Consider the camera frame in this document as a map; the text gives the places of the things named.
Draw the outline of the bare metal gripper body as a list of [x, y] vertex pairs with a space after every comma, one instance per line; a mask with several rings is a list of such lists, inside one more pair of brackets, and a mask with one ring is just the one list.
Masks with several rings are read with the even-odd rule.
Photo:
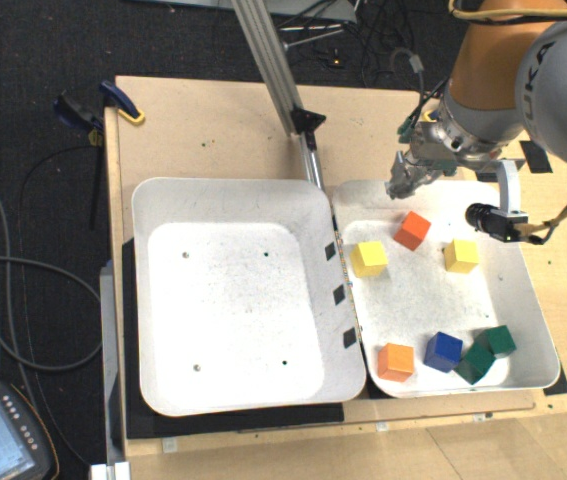
[[405, 162], [430, 178], [452, 176], [459, 167], [484, 170], [502, 149], [502, 141], [478, 137], [452, 122], [421, 121], [410, 137]]

